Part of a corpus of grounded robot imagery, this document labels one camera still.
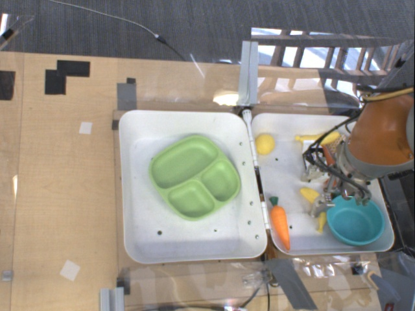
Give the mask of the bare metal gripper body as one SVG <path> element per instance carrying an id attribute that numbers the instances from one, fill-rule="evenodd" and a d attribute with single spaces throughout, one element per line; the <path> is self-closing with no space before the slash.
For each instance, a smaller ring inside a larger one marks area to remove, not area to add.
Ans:
<path id="1" fill-rule="evenodd" d="M 324 194 L 333 200 L 342 196 L 344 200 L 367 203 L 367 177 L 354 168 L 347 157 L 347 143 L 340 143 L 334 155 L 334 163 L 328 165 L 329 179 Z"/>

